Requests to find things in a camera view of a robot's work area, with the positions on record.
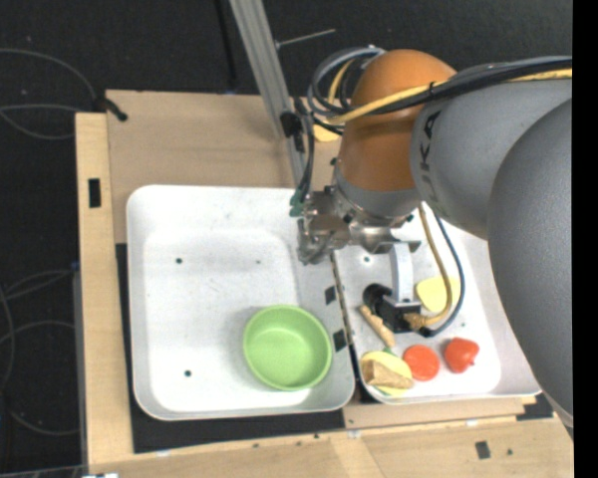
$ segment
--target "green plate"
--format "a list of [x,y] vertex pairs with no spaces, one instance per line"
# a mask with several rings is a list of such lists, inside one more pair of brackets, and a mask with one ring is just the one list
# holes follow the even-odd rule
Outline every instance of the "green plate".
[[323,324],[290,305],[257,312],[244,329],[243,351],[259,380],[284,391],[314,386],[332,363],[332,345]]

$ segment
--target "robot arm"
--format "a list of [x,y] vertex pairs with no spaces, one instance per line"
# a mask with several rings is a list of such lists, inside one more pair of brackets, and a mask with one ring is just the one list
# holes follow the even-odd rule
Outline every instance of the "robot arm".
[[303,200],[302,260],[319,262],[349,244],[386,253],[392,230],[424,201],[488,241],[512,329],[547,398],[573,427],[572,88],[570,72],[554,73],[571,59],[457,74],[421,52],[367,50],[356,60],[367,67],[342,112],[331,97],[319,97],[318,80],[334,67],[350,68],[350,52],[322,64],[309,91],[313,112],[344,127],[332,185]]

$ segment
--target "black floor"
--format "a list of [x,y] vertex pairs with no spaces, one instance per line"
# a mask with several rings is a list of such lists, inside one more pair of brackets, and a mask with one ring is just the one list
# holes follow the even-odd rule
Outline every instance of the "black floor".
[[[457,69],[572,53],[573,0],[263,1],[280,41],[337,30],[282,48],[293,95],[304,93],[323,58],[349,46],[420,49]],[[256,92],[227,0],[0,0],[4,48],[59,58],[83,73],[98,95],[105,89]],[[39,103],[89,110],[92,98],[78,77],[57,64],[0,53],[0,106]],[[38,134],[72,131],[71,112],[4,115]],[[79,261],[73,139],[35,138],[0,116],[0,287],[8,291],[31,275],[59,271],[19,288],[55,283],[8,300],[13,328],[21,329],[13,358],[10,341],[2,339],[9,325],[0,304],[0,391],[15,414],[8,417],[4,471],[80,462],[70,328],[70,271]]]

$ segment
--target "red toy tomato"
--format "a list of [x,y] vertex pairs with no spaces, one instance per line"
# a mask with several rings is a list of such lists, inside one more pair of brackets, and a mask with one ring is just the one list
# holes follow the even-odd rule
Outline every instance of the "red toy tomato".
[[403,353],[412,377],[416,380],[430,380],[437,376],[441,369],[441,360],[432,349],[422,345],[411,346]]
[[474,364],[474,358],[480,347],[476,342],[454,337],[444,350],[444,358],[449,369],[454,373],[463,373]]

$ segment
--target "yellow cable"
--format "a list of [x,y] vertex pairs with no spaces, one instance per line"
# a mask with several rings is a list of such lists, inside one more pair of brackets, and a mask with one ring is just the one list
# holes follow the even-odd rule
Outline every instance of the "yellow cable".
[[428,223],[428,217],[426,216],[426,211],[423,207],[423,204],[419,204],[419,213],[421,214],[421,222],[423,223],[423,228],[426,232],[426,237],[428,238],[428,243],[430,243],[430,249],[432,250],[433,255],[435,256],[435,260],[437,262],[437,266],[441,271],[441,276],[443,277],[443,283],[446,286],[446,305],[444,308],[436,315],[427,317],[421,314],[405,314],[403,318],[410,324],[410,327],[413,331],[420,330],[423,326],[430,326],[435,324],[439,321],[442,321],[449,313],[449,309],[451,308],[451,283],[449,282],[448,271],[446,271],[446,266],[441,259],[441,254],[437,249],[437,245],[435,244],[434,238],[432,237],[432,231],[430,230],[430,224]]
[[[528,82],[534,80],[557,80],[562,78],[571,78],[572,77],[572,70],[571,69],[559,69],[554,71],[545,71],[544,73],[538,73],[535,75],[528,75],[519,78],[514,78],[513,80],[509,80],[510,82]],[[441,87],[442,85],[446,84],[447,82],[441,83],[432,83],[432,86],[435,88]],[[364,115],[373,112],[374,110],[378,110],[380,108],[386,107],[391,105],[392,103],[396,103],[401,100],[405,100],[412,96],[417,96],[420,93],[427,91],[430,88],[430,85],[424,85],[419,87],[413,87],[411,89],[406,89],[404,91],[397,92],[390,96],[385,96],[379,100],[372,101],[363,105],[362,107],[358,107],[351,112],[347,112],[346,114],[331,117],[326,119],[326,123],[331,125],[341,125],[342,123],[349,122],[350,120],[357,119]]]
[[346,62],[337,73],[337,76],[335,76],[335,79],[332,81],[332,84],[330,85],[330,91],[328,91],[328,103],[332,104],[335,102],[335,98],[337,97],[337,90],[339,89],[339,85],[341,84],[343,75],[346,73],[346,71],[350,67],[350,64],[352,64],[353,61],[354,59]]

